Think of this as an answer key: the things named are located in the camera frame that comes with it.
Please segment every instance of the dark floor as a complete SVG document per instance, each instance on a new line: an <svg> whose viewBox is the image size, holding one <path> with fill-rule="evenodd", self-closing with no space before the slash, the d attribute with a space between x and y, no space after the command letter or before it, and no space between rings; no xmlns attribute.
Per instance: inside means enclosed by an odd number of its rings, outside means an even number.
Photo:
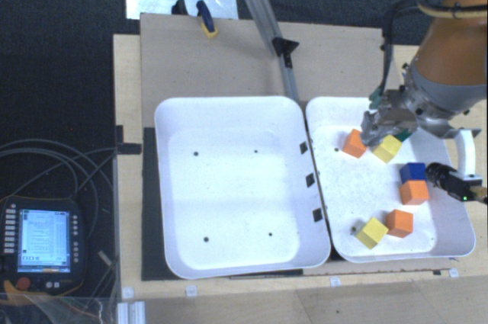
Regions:
<svg viewBox="0 0 488 324"><path fill-rule="evenodd" d="M395 1L271 3L281 21L379 27L382 14ZM239 14L248 17L241 0L238 4ZM139 31L137 21L125 18L124 6L125 0L0 0L0 144L44 138L83 152L114 146L111 38ZM427 23L419 15L402 18L395 41L419 43ZM32 176L35 163L2 160L0 192ZM63 189L61 181L56 183L58 191ZM110 190L103 187L100 195L105 210L111 209ZM103 249L113 259L112 217L111 211L104 212L92 251ZM95 256L78 294L91 295L105 268Z"/></svg>

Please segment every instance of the wire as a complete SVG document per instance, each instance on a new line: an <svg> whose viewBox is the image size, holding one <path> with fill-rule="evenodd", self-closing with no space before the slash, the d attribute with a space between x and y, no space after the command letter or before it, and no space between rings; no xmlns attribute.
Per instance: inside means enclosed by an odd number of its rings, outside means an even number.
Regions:
<svg viewBox="0 0 488 324"><path fill-rule="evenodd" d="M9 147L9 146L12 146L12 145L17 145L19 143L44 143L44 144L56 145L56 146L62 147L64 149L68 149L68 150L76 153L78 156L82 157L84 160L86 160L87 162L89 162L91 165L93 165L94 167L97 167L96 163L93 160L91 160L89 157L87 157L84 153L81 153L80 151L78 151L76 148L73 148L72 146L69 146L69 145L60 143L58 141L42 140L42 139L18 140L18 141L12 141L10 143L6 143L5 145L0 146L0 149L4 149L4 148ZM101 174L104 177L105 181L110 185L111 189L113 189L112 188L112 185L110 183L110 179L108 179L108 177L106 176L106 174L104 174L103 172Z"/></svg>
<svg viewBox="0 0 488 324"><path fill-rule="evenodd" d="M486 5L470 5L467 7L454 5L453 7L446 7L432 4L429 0L417 0L417 5L420 11L434 18L470 19L484 18L488 15L488 7Z"/></svg>
<svg viewBox="0 0 488 324"><path fill-rule="evenodd" d="M101 162L100 164L98 164L98 167L91 172L91 174L83 181L83 183L80 184L79 189L78 189L78 192L80 192L81 189L84 188L84 186L88 183L88 181L90 181L91 179L93 179L93 177L97 174L97 172L100 172L101 169L109 161L111 161L116 155L117 155L117 153L114 152L110 156L108 156L103 162Z"/></svg>
<svg viewBox="0 0 488 324"><path fill-rule="evenodd" d="M71 297L69 297L69 298L56 298L54 301L59 302L61 305L65 306L69 311L75 312L75 314L76 314L75 317L72 317L72 312L70 312L69 317L63 318L64 320L67 320L67 321L63 321L65 323L79 322L80 321L79 315L83 315L83 316L95 319L96 322L98 322L98 323L102 323L102 324L106 323L106 321L104 319L102 319L100 316L97 316L94 313L90 313L90 312L87 312L86 310L83 310L81 303L79 303L75 298L71 298Z"/></svg>
<svg viewBox="0 0 488 324"><path fill-rule="evenodd" d="M387 85L388 74L390 73L391 60L393 58L393 20L401 12L416 8L416 0L401 0L390 7L383 19L384 57L383 57L383 78L381 80L379 95L384 93Z"/></svg>
<svg viewBox="0 0 488 324"><path fill-rule="evenodd" d="M95 296L97 295L97 292L98 295L101 295L105 290L107 290L107 287L110 285L111 281L112 281L112 278L115 276L115 265L118 263L119 261L119 256L117 256L111 263L110 265L108 266L107 270L105 271L105 273L101 276L100 278L100 281L97 283L97 285L95 286L95 288L93 289L93 292L91 293L91 296L88 298L88 301L86 302L86 304L83 306L83 309L88 309L89 305L92 303L93 299L95 298ZM108 281L107 283L105 284L105 286L101 289L101 290L98 290L100 288L100 286L103 284L103 282L105 281L105 278L108 277Z"/></svg>
<svg viewBox="0 0 488 324"><path fill-rule="evenodd" d="M38 155L43 155L43 156L48 156L53 159L61 161L61 165L65 165L68 167L68 169L71 171L71 174L73 176L73 179L75 181L75 190L74 194L78 192L79 189L79 184L78 184L78 175L76 174L75 170L73 167L68 163L66 158L59 156L56 154L56 152L51 152L46 149L37 149L37 148L20 148L20 149L9 149L9 150L4 150L0 152L0 159L6 156L10 155L15 155L15 154L38 154Z"/></svg>
<svg viewBox="0 0 488 324"><path fill-rule="evenodd" d="M112 281L115 279L115 272L112 271L111 272L111 275L110 277L108 278L107 280L107 283L105 284L105 286L103 286L103 288L98 292L98 295L102 295L109 287L110 285L112 284Z"/></svg>
<svg viewBox="0 0 488 324"><path fill-rule="evenodd" d="M108 151L114 151L114 150L115 150L115 148L102 148L102 149L96 149L96 150L92 150L92 151L90 151L90 152L85 153L85 155L91 155L91 154L93 154L93 153L101 153L101 152L108 152ZM81 156L75 156L75 157L73 157L72 159L73 159L73 160L76 160L76 159L79 159L79 158L81 158ZM44 175L49 174L51 171L53 171L53 170L54 170L54 169L56 169L56 168L61 167L62 165L64 165L64 164L61 162L60 164L56 164L56 165L54 165L53 167L48 168L47 170L45 170L45 171L41 172L40 174L38 174L38 175L34 176L34 177L31 179L31 180L29 180L29 181L25 182L25 183L24 183L22 186L20 186L20 187L19 187L17 190L15 190L13 193L9 194L8 196L10 197L10 196L13 196L13 195L18 194L19 192L21 192L22 190L24 190L24 189L25 189L27 186L29 186L30 184L34 183L34 182L35 182L37 179L42 178ZM104 176L106 179L108 179L108 178L107 178L107 176L106 176L106 175L105 175L103 172L101 172L101 174L102 174L102 176ZM112 184L110 183L110 181L108 181L108 184L109 184L110 189L111 189L111 190L113 190L113 186L112 186Z"/></svg>
<svg viewBox="0 0 488 324"><path fill-rule="evenodd" d="M18 192L20 192L21 190L23 190L24 188L26 188L29 184L33 183L38 178L41 178L42 176L44 176L47 172L50 172L50 171L54 170L55 168L58 168L61 165L66 165L70 169L70 171L72 173L72 176L75 179L75 190L74 190L73 194L70 196L70 198L73 199L74 197L76 197L78 195L78 193L81 191L81 189L85 185L87 185L87 184L90 184L91 190L93 192L94 202L95 202L94 203L94 215L93 215L93 221L91 222L90 230L88 231L88 235L87 235L87 239L88 239L89 237L91 237L91 235L95 231L95 227L96 227L96 224L98 222L98 215L99 215L98 190L97 190L97 188L95 186L95 183L93 182L92 179L95 176L95 174L97 174L98 172L100 172L101 175L107 181L107 183L110 186L111 190L113 190L112 184L108 180L108 177L106 176L106 174L103 173L103 171L101 169L103 168L104 165L107 164L107 162L109 162L110 160L112 160L114 158L115 153L113 153L109 158L105 159L100 165L97 165L93 160L91 160L89 157L87 157L86 154L83 154L80 151L78 151L77 149L75 149L75 148L73 148L71 146L67 146L65 144L59 143L57 141L40 140L40 139L18 140L18 141L13 141L13 142L7 143L7 144L5 144L3 146L0 146L0 149L5 149L5 148L8 148L9 146L14 146L14 145L23 144L23 143L32 143L32 142L44 143L44 144L50 144L50 145L56 145L56 146L62 147L64 149L68 149L68 150L76 153L78 156L76 156L76 157L69 157L69 156L63 155L60 152L56 152L56 151L48 150L48 149L44 149L44 148L18 148L18 149L7 149L7 150L1 151L0 152L0 158L1 157L4 157L4 156L9 156L9 155L12 155L12 154L22 153L22 154L41 154L41 155L45 155L45 156L50 156L52 158L55 158L55 159L58 159L58 160L61 161L60 164L55 165L55 166L49 168L48 170L42 172L41 174L36 175L31 180L29 180L28 182L26 182L25 184L23 184L16 191L14 191L12 194L10 194L10 195L2 198L2 200L5 200L5 199L7 199L9 197L13 197ZM114 151L114 148L97 149L96 151L91 151L91 152L88 152L88 153L101 152L101 151L105 151L105 150ZM90 164L92 164L95 167L95 170L92 171L91 173L88 173L86 171L86 169L84 169L83 166L81 166L76 161L76 159L79 159L79 158L83 158L84 160L88 161ZM78 176L77 176L74 168L70 165L70 163L72 163L86 177L86 179L83 181L83 183L82 183L81 186L78 183Z"/></svg>

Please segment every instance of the white tray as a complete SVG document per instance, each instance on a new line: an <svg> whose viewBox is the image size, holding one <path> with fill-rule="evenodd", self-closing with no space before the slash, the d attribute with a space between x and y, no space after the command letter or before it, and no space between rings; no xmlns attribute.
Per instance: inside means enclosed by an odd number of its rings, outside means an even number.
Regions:
<svg viewBox="0 0 488 324"><path fill-rule="evenodd" d="M155 119L165 256L176 275L308 268L329 257L295 102L173 98Z"/></svg>
<svg viewBox="0 0 488 324"><path fill-rule="evenodd" d="M405 258L468 255L475 235L463 203L429 186L430 200L420 206L400 201L400 168L407 162L451 165L443 140L417 130L388 164L368 150L356 159L341 149L348 133L361 129L366 98L315 98L307 105L307 123L319 172L331 237L348 261L367 262ZM387 213L414 213L413 233L399 239L386 235L373 249L354 234L371 217L384 222Z"/></svg>

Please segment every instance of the wooden block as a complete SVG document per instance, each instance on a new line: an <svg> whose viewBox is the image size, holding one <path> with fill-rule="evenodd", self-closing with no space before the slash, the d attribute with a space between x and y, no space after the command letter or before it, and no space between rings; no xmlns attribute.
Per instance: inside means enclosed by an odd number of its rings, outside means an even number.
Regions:
<svg viewBox="0 0 488 324"><path fill-rule="evenodd" d="M389 162L402 147L402 142L390 134L373 150L373 154L384 162Z"/></svg>
<svg viewBox="0 0 488 324"><path fill-rule="evenodd" d="M346 137L342 151L348 153L351 156L360 158L363 153L366 152L367 147L361 141L361 132L353 129Z"/></svg>
<svg viewBox="0 0 488 324"><path fill-rule="evenodd" d="M423 162L409 162L400 169L402 183L406 181L424 181L425 164Z"/></svg>
<svg viewBox="0 0 488 324"><path fill-rule="evenodd" d="M405 237L413 232L413 214L406 211L393 210L387 214L388 234Z"/></svg>
<svg viewBox="0 0 488 324"><path fill-rule="evenodd" d="M373 249L387 232L388 228L376 218L372 217L361 230L356 233L356 239L366 245L369 249Z"/></svg>
<svg viewBox="0 0 488 324"><path fill-rule="evenodd" d="M429 199L429 189L425 181L406 181L400 186L404 205L420 205Z"/></svg>

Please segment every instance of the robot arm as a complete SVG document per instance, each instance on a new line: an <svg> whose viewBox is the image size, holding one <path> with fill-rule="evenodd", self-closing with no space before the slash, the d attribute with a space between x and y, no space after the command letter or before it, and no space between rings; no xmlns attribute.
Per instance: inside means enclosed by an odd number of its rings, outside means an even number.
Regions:
<svg viewBox="0 0 488 324"><path fill-rule="evenodd" d="M411 4L404 1L403 6ZM406 69L404 85L397 90L384 91L392 49L385 37L384 80L370 97L370 108L376 111L366 111L361 124L361 139L367 146L376 146L388 134L405 140L419 127L438 138L457 138L460 130L453 128L449 120L486 98L486 0L443 0L442 5L416 0L416 5L434 19ZM479 130L473 130L473 136L478 133ZM440 187L448 181L452 183L454 178L473 181L460 172L452 178L457 172L451 170L441 174L432 167L428 178ZM444 182L441 183L439 176L451 178L441 179ZM463 194L457 194L458 199L482 197L483 192L470 194L478 192L474 186L480 185L480 179L465 184ZM445 190L454 193L450 188Z"/></svg>

